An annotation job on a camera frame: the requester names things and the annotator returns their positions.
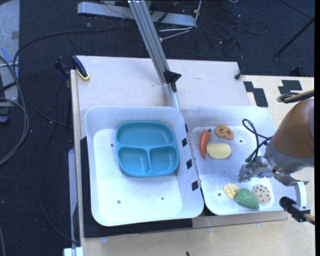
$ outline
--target blue divided plate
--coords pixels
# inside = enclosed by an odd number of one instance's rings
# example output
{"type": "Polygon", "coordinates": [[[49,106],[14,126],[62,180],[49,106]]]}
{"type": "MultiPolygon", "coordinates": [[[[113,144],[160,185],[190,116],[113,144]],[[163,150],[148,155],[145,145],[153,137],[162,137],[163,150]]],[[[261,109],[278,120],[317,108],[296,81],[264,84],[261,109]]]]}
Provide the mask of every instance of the blue divided plate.
{"type": "Polygon", "coordinates": [[[129,176],[165,176],[179,165],[175,135],[161,122],[122,123],[115,132],[115,147],[120,169],[129,176]]]}

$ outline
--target brown pretzel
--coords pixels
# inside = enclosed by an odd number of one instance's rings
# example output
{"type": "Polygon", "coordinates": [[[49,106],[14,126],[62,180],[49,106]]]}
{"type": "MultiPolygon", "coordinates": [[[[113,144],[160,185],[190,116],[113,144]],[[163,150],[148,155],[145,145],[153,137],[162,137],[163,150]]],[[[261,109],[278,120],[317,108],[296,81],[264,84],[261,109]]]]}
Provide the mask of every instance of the brown pretzel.
{"type": "Polygon", "coordinates": [[[234,138],[233,131],[224,125],[219,125],[215,128],[215,134],[220,138],[225,138],[227,140],[232,140],[234,138]]]}

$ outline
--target black floor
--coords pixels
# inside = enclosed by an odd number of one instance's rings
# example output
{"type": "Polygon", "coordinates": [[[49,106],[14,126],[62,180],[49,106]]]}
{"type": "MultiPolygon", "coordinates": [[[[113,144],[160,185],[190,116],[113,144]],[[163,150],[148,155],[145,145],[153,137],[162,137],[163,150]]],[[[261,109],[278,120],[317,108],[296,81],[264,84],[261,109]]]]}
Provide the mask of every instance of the black floor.
{"type": "MultiPolygon", "coordinates": [[[[134,21],[80,16],[79,2],[20,3],[19,81],[28,101],[30,127],[16,154],[0,165],[0,226],[8,256],[56,256],[71,247],[70,90],[63,82],[56,97],[62,78],[55,70],[55,61],[63,56],[71,68],[73,55],[149,57],[134,21]],[[57,118],[58,124],[48,118],[57,118]]],[[[165,11],[172,3],[157,5],[159,2],[154,1],[152,8],[165,11]]],[[[169,11],[194,15],[198,4],[179,1],[169,11]]],[[[202,1],[197,29],[164,40],[163,48],[168,59],[238,62],[245,75],[314,77],[314,22],[275,57],[314,16],[314,0],[202,1]]],[[[156,28],[173,27],[160,24],[156,28]]],[[[175,33],[159,34],[164,38],[175,33]]],[[[23,112],[10,108],[9,122],[0,123],[0,158],[20,140],[23,125],[23,112]]]]}

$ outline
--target blue object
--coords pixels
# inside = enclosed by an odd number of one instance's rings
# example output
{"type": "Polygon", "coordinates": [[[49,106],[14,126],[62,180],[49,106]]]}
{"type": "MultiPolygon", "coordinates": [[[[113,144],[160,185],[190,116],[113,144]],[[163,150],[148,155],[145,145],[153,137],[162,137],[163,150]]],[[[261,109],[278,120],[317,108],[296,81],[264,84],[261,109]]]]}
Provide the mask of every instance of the blue object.
{"type": "Polygon", "coordinates": [[[129,176],[165,176],[179,165],[175,135],[161,122],[122,123],[115,132],[115,148],[120,169],[129,176]]]}

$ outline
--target white tray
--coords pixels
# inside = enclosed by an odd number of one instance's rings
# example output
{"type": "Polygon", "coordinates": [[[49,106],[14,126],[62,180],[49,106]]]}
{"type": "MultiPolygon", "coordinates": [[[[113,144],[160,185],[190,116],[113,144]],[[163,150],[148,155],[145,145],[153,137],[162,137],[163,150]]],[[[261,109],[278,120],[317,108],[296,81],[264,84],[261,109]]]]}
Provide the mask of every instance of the white tray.
{"type": "MultiPolygon", "coordinates": [[[[293,187],[285,187],[272,178],[252,178],[249,182],[239,183],[237,175],[245,159],[255,150],[256,137],[242,124],[243,119],[253,122],[257,133],[270,137],[275,133],[275,126],[270,114],[257,106],[212,106],[192,107],[185,113],[191,145],[196,158],[198,175],[201,180],[204,202],[208,209],[216,215],[234,215],[252,212],[282,211],[279,200],[283,196],[296,198],[293,187]],[[215,135],[215,128],[225,125],[234,133],[232,140],[215,135]],[[202,131],[212,130],[208,144],[226,143],[231,147],[231,155],[226,159],[203,158],[199,149],[199,140],[202,131]],[[228,183],[236,184],[240,189],[250,191],[256,184],[264,184],[271,191],[271,201],[260,204],[259,209],[249,209],[224,193],[224,186],[228,183]]],[[[265,153],[265,146],[260,148],[259,155],[265,153]]]]}
{"type": "Polygon", "coordinates": [[[85,115],[89,157],[91,211],[103,226],[194,218],[204,201],[197,188],[198,176],[192,159],[185,121],[173,107],[90,108],[85,115]],[[168,125],[179,151],[178,169],[167,176],[131,177],[119,167],[115,132],[127,121],[156,121],[168,125]]]}

